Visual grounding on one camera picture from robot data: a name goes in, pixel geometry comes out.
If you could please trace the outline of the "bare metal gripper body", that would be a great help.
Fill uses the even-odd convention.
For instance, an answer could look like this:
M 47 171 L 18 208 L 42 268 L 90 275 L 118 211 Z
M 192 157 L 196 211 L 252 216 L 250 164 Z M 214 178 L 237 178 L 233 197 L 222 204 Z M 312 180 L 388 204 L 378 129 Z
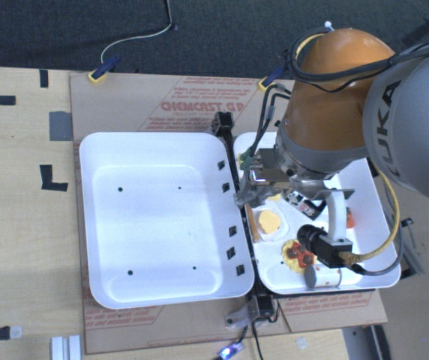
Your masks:
M 297 192 L 309 200 L 324 200 L 334 188 L 326 186 L 331 173 L 316 172 L 292 160 L 291 156 L 276 148 L 261 148 L 254 155 L 250 165 L 250 183 L 258 186 L 272 186 L 277 193 Z

